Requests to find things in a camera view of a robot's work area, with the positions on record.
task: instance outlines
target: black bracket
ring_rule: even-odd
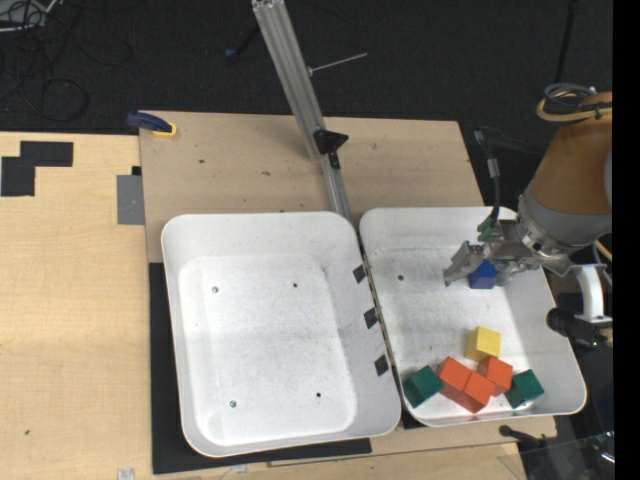
[[[340,169],[340,161],[338,160],[338,149],[347,139],[348,135],[338,132],[330,132],[329,130],[316,130],[313,132],[313,138],[318,146],[321,155],[329,155],[329,162],[334,169]]]

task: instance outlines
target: wooden table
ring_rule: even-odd
[[[202,213],[330,208],[322,172],[304,157],[293,117],[156,114],[178,125],[176,137],[0,133],[0,156],[18,156],[20,141],[74,144],[73,167],[36,168],[34,197],[0,198],[5,478],[107,480],[124,468],[133,468],[136,480],[157,477],[148,263],[162,261],[163,221],[194,205]],[[329,118],[327,125],[351,137],[340,158],[356,222],[369,207],[482,204],[456,123]],[[146,232],[117,223],[116,176],[141,163]],[[260,480],[512,479],[517,447],[498,425],[399,426],[372,439],[373,453],[364,457],[239,469]],[[518,428],[555,435],[551,417],[522,419]]]

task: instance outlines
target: black floor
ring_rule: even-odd
[[[495,148],[501,203],[515,209],[555,132],[535,115],[545,87],[612,89],[613,0],[286,1],[309,66],[367,53],[314,75],[323,114],[457,121],[488,205],[475,128],[527,144]],[[290,114],[260,35],[238,62],[225,55],[256,24],[250,2],[65,0],[42,27],[4,30],[0,129],[133,134],[125,117],[138,109]],[[577,355],[600,398],[568,427],[612,430],[612,352]]]

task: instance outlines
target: metal rod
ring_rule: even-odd
[[[309,76],[313,76],[316,71],[320,71],[321,69],[332,68],[334,66],[339,66],[340,64],[344,64],[345,62],[351,62],[352,60],[358,60],[368,55],[367,52],[360,53],[358,55],[354,55],[353,57],[347,57],[346,59],[337,60],[335,62],[331,62],[329,64],[324,64],[322,66],[318,66],[317,68],[310,68],[307,66],[307,71],[309,72]]]
[[[253,0],[253,12],[262,30],[280,82],[312,160],[320,160],[333,210],[351,221],[351,210],[340,169],[320,155],[314,132],[325,130],[324,118],[284,0]]]

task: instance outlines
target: cable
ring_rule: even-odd
[[[84,2],[79,0],[51,0],[45,8],[43,4],[38,3],[36,6],[33,2],[35,0],[25,0],[16,2],[10,9],[0,14],[7,15],[10,18],[12,27],[10,29],[0,29],[0,32],[15,32],[13,41],[9,43],[9,47],[15,50],[15,63],[9,64],[7,62],[7,49],[0,54],[0,77],[8,75],[12,77],[12,85],[0,93],[0,100],[9,96],[10,94],[17,93],[27,105],[27,107],[41,116],[42,118],[53,121],[70,121],[80,117],[88,108],[90,102],[90,94],[87,89],[77,80],[69,77],[56,76],[54,73],[54,66],[60,56],[63,54],[70,42],[80,50],[88,59],[103,66],[118,66],[128,61],[134,54],[133,47],[125,41],[122,37],[116,34],[106,23],[101,23],[113,37],[117,40],[112,41],[110,44],[120,44],[126,49],[126,53],[123,57],[116,60],[100,59],[87,50],[75,36],[75,27],[83,15],[84,12],[93,11],[100,12],[103,19],[107,13],[121,12],[130,10],[141,5],[145,0],[136,0],[133,4],[127,4],[121,7],[110,7],[109,0],[103,0],[102,6],[88,6]],[[65,12],[65,16],[59,15],[59,10],[62,9],[64,3],[67,3],[72,11],[71,19],[69,12]],[[14,19],[15,12],[24,8],[22,20],[16,22]],[[47,19],[47,26],[37,26],[43,19]],[[49,24],[56,24],[56,27],[51,27]],[[53,32],[54,29],[61,29],[61,32]],[[57,50],[51,52],[51,45],[56,45]],[[37,87],[39,88],[41,104],[38,105],[33,96],[27,94],[27,85],[33,81],[36,81],[36,77],[43,75],[43,78],[39,81]],[[79,97],[79,103],[76,105],[75,110],[65,114],[52,114],[45,110],[45,100],[47,94],[54,88],[62,88],[64,90],[71,90],[72,94]]]
[[[516,139],[515,137],[511,137],[507,135],[500,128],[492,128],[491,126],[482,126],[480,127],[480,129],[484,131],[495,132],[500,134],[500,136],[502,136],[501,139],[496,139],[496,138],[491,139],[491,142],[496,146],[503,146],[508,149],[518,151],[520,153],[527,153],[529,155],[534,155],[534,156],[542,156],[545,153],[543,149],[536,148],[535,146],[532,146],[528,142],[525,142],[521,139]]]
[[[604,247],[604,245],[602,245],[602,243],[600,242],[600,240],[596,240],[595,242],[593,242],[593,244],[591,245],[591,252],[593,254],[593,258],[596,260],[596,263],[602,263],[602,260],[600,259],[600,252],[602,251],[606,251],[603,252],[604,256],[613,264],[613,256],[611,255],[611,253],[608,251],[608,249],[606,249]],[[601,270],[599,272],[600,277],[602,277],[602,279],[605,280],[605,282],[611,287],[613,288],[613,278],[611,277],[611,275],[609,275],[609,273],[606,270]]]
[[[476,141],[482,148],[485,157],[487,158],[487,166],[489,167],[489,176],[493,180],[493,190],[494,190],[494,199],[493,199],[493,208],[491,209],[491,213],[489,214],[489,222],[490,227],[495,227],[498,222],[498,216],[500,214],[500,169],[498,167],[498,159],[493,154],[493,150],[491,148],[491,144],[488,140],[484,138],[482,134],[482,130],[480,128],[476,128],[473,132]]]
[[[596,240],[593,242],[593,246],[596,248],[598,252],[600,252],[605,258],[607,258],[611,263],[613,263],[613,254],[611,251],[607,249],[600,240]]]
[[[545,121],[561,124],[611,115],[612,101],[583,103],[587,96],[596,94],[593,87],[566,83],[551,84],[544,90],[544,98],[538,103],[536,113]]]
[[[385,21],[390,19],[395,13],[397,13],[400,9],[402,9],[402,7],[407,3],[408,0],[402,0],[400,2],[400,4],[396,7],[395,10],[391,11],[390,13],[388,13],[387,16],[382,18],[380,21],[373,22],[373,23],[361,23],[361,22],[353,21],[353,20],[347,18],[346,16],[343,16],[342,14],[334,11],[333,9],[330,9],[328,7],[325,7],[324,5],[318,4],[317,2],[314,2],[313,0],[302,0],[302,1],[306,2],[306,3],[310,4],[310,5],[313,5],[314,7],[317,7],[318,9],[322,9],[323,11],[328,12],[329,14],[332,14],[337,18],[340,18],[342,21],[345,21],[345,22],[349,23],[350,25],[354,25],[356,27],[369,28],[369,27],[377,27],[378,25],[382,25]]]

